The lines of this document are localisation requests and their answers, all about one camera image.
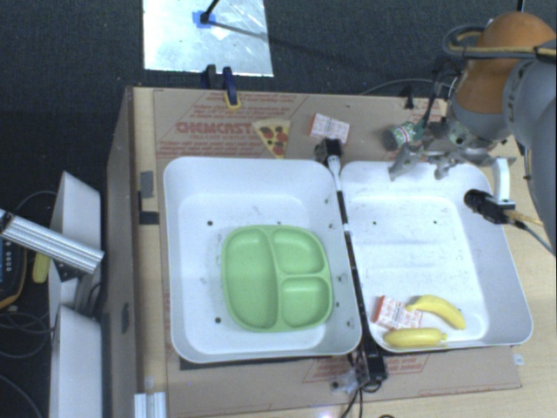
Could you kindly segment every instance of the small can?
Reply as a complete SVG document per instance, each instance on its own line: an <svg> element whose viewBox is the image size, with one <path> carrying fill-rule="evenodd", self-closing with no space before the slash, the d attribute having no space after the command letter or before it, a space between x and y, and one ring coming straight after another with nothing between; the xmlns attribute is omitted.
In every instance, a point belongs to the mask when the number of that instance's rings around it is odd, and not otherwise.
<svg viewBox="0 0 557 418"><path fill-rule="evenodd" d="M389 130L383 131L381 142L389 151L398 150L403 144L411 143L416 135L416 125L406 121L402 125L396 125Z"/></svg>

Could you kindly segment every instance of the toy banana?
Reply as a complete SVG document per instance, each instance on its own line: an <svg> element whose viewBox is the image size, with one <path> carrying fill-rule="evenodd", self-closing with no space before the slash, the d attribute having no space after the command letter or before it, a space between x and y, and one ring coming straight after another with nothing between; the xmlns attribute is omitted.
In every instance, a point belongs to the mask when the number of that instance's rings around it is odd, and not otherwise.
<svg viewBox="0 0 557 418"><path fill-rule="evenodd" d="M448 300L441 299L431 294L421 296L413 304L406 305L406 309L408 311L420 310L434 313L459 330L464 330L466 328L464 316L455 305Z"/></svg>
<svg viewBox="0 0 557 418"><path fill-rule="evenodd" d="M446 340L446 334L437 328L401 328L383 336L393 347L430 347Z"/></svg>

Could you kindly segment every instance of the cardboard surface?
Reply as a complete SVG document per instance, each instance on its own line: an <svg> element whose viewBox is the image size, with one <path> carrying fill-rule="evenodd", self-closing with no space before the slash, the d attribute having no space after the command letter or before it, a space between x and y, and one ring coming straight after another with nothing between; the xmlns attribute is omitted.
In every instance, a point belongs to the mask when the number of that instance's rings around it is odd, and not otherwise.
<svg viewBox="0 0 557 418"><path fill-rule="evenodd" d="M160 89L130 89L133 104L141 107L135 110L134 129L137 149L135 173L154 172L155 191L153 197L144 200L143 208L158 212L164 218L163 203L160 200L161 170L175 156L174 153L198 154L199 150L187 145L181 149L181 143L197 140L210 140L212 150L208 152L226 156L230 149L219 149L220 138L207 138L207 135L239 135L239 133L184 133L177 125L181 122L217 123L220 125L250 123L257 120L255 114L236 113L232 118L227 111L222 111L218 95L221 91L187 91ZM258 105L281 105L281 97L254 93ZM215 118L208 118L212 110L207 98L213 98ZM310 158L317 140L308 136L311 119L316 112L351 124L346 145L344 161L355 159L385 160L393 156L385 153L379 142L379 132L391 125L400 124L409 118L419 118L419 110L405 111L403 98L362 98L323 95L290 95L291 106L282 99L284 106L281 114L273 116L289 118L292 121L291 140L286 157ZM207 105L205 114L195 112L195 105ZM417 101L417 107L424 108L424 102ZM177 147L173 153L165 152L164 141L171 141ZM501 154L515 154L514 148L507 145ZM260 146L259 156L266 155ZM512 168L513 181L520 181L519 167ZM519 187L516 199L521 211L531 213L532 204L527 190ZM186 416L217 416L230 414L247 414L258 412L258 416L277 416L273 411L286 408L314 407L311 415L333 412L339 415L341 407L325 408L324 404L346 404L346 394L332 394L331 380L346 372L346 358L326 358L319 360L301 360L275 362L266 364L249 364L233 367L212 367L195 370L180 370L179 358L168 340L168 297L167 271L164 251L164 228L156 225L141 225L133 232L138 241L137 271L140 273L141 303L138 305L143 328L141 333L142 367L138 384L145 390L166 391L169 402L169 416L173 418ZM552 412L552 400L557 394L557 339L554 335L554 258L544 253L540 246L524 237L524 233L507 231L516 266L521 278L526 278L525 292L534 317L534 335L531 341L516 351L523 353L526 366L521 367L525 388L520 386L517 367L513 362L513 350L509 347L493 347L474 350L458 350L443 354L418 354L390 357L387 360L390 377L379 392L367 395L365 401L392 400L395 398L421 397L420 401L386 401L373 405L373 416L390 413L397 418L405 416L425 417L435 414L451 416L490 416L494 410L506 410L504 415L519 416L530 414L548 416ZM540 270L548 282L536 283L535 274ZM166 327L166 340L160 331L162 324ZM126 375L133 376L128 367ZM125 392L117 386L113 392L113 401L127 403ZM492 392L481 394L481 401L471 400L468 395L460 393ZM447 399L447 394L459 394ZM306 416L307 410L281 412L281 416Z"/></svg>

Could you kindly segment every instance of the blue tape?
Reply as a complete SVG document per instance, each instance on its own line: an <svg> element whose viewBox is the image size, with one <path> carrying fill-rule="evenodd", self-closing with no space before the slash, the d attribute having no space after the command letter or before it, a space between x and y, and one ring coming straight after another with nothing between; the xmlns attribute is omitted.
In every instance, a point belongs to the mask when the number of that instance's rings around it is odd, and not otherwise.
<svg viewBox="0 0 557 418"><path fill-rule="evenodd" d="M215 16L214 13L211 13L209 16L209 23L208 24L202 24L201 23L201 14L203 14L205 11L204 10L196 10L193 11L191 14L191 19L193 20L193 23L195 23L195 25L202 29L202 30L206 30L207 28L211 28L211 24L215 24L217 22L217 17Z"/></svg>

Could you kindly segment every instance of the black carpet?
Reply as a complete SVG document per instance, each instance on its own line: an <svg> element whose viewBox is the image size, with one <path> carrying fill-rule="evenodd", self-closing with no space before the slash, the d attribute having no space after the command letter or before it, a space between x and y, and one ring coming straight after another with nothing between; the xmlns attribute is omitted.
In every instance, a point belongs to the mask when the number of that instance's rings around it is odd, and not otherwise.
<svg viewBox="0 0 557 418"><path fill-rule="evenodd" d="M395 78L429 78L440 39L484 24L517 0L264 0L274 78L241 90L357 94ZM555 28L557 0L526 0ZM0 207L56 190L66 170L99 191L126 84L198 87L198 76L143 69L142 0L0 0ZM392 88L396 94L400 88ZM51 199L22 212L48 223ZM42 314L44 287L26 284L21 310ZM0 330L0 349L25 335ZM50 353L0 357L0 374L48 412ZM33 416L0 381L0 417Z"/></svg>

